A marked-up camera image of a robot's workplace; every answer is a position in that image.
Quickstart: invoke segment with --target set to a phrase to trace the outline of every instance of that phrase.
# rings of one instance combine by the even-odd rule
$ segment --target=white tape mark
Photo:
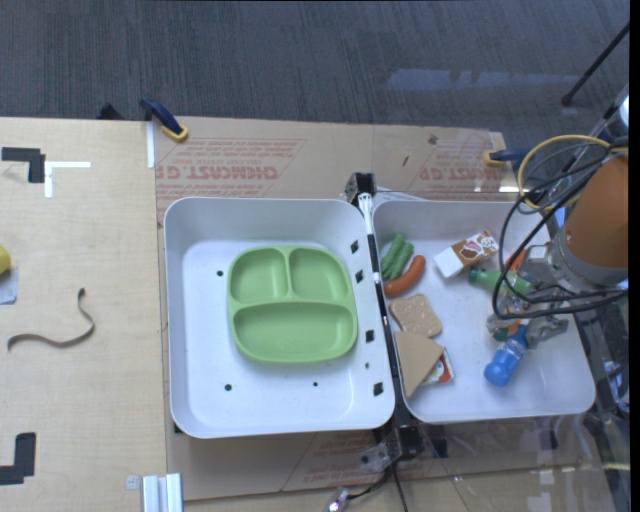
[[[556,479],[553,476],[553,469],[540,470],[540,485],[553,485]]]
[[[552,512],[551,495],[543,492],[540,496],[527,496],[527,509],[530,512]]]
[[[50,199],[53,197],[53,169],[62,168],[89,168],[91,162],[44,162],[44,197]]]
[[[155,139],[153,138],[153,121],[147,122],[147,166],[149,169],[155,167]]]

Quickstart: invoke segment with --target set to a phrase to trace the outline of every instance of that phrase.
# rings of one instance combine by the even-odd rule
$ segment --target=green plate
[[[269,245],[231,263],[227,304],[231,333],[247,356],[309,363],[348,352],[357,336],[353,289],[329,251]]]

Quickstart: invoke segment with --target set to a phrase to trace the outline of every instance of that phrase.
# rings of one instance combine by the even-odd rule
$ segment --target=yellow cable
[[[598,139],[597,137],[591,137],[590,135],[580,135],[580,134],[558,135],[556,137],[551,137],[551,138],[549,138],[547,140],[542,141],[540,144],[535,146],[533,149],[531,149],[531,151],[529,151],[527,153],[527,155],[522,160],[522,163],[520,164],[520,167],[518,168],[518,175],[517,175],[516,181],[517,181],[517,184],[518,184],[518,191],[520,192],[520,197],[524,197],[525,196],[524,184],[523,184],[523,175],[524,175],[524,168],[529,163],[529,160],[531,160],[533,158],[533,155],[535,155],[538,151],[540,151],[542,148],[548,146],[549,144],[553,144],[554,142],[561,142],[561,141],[565,141],[565,140],[582,140],[582,141],[585,141],[585,142],[592,142],[594,144],[599,144],[600,146],[605,147],[605,148],[609,148],[610,147],[610,144],[608,142],[602,140],[602,139]],[[577,197],[574,197],[567,204],[571,204],[571,203],[575,202],[576,199],[577,199]],[[525,199],[524,203],[526,205],[530,206],[533,209],[538,208],[538,205],[534,204],[533,202],[529,201],[528,199]]]

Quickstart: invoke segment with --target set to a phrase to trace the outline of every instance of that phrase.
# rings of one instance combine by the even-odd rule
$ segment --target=toy sausage
[[[395,297],[409,290],[422,277],[427,260],[424,256],[417,255],[411,260],[409,268],[400,277],[384,283],[384,294],[387,297]]]

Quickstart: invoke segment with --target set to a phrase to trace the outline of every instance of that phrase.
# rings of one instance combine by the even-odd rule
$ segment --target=white tray
[[[467,281],[467,273],[445,279],[433,256],[483,229],[494,237],[511,208],[506,202],[387,201],[374,210],[378,252],[386,253],[397,232],[414,244],[414,254],[427,258],[427,269],[409,292],[423,293],[440,318],[443,330],[434,340],[445,346],[455,372],[449,382],[421,386],[406,400],[414,416],[428,423],[454,423],[525,416],[578,414],[595,400],[595,385],[572,316],[568,330],[529,350],[504,388],[483,376],[498,343],[485,322],[492,313],[491,293]],[[540,220],[515,215],[504,243],[508,257]],[[538,235],[537,243],[547,238]],[[497,257],[485,263],[498,268]],[[399,327],[391,317],[393,330]]]
[[[180,429],[218,438],[371,429],[391,417],[389,359],[356,208],[340,200],[185,198],[167,210],[164,225],[170,403]],[[344,356],[264,363],[233,341],[226,303],[232,260],[251,247],[289,243],[330,250],[351,276],[358,335]]]

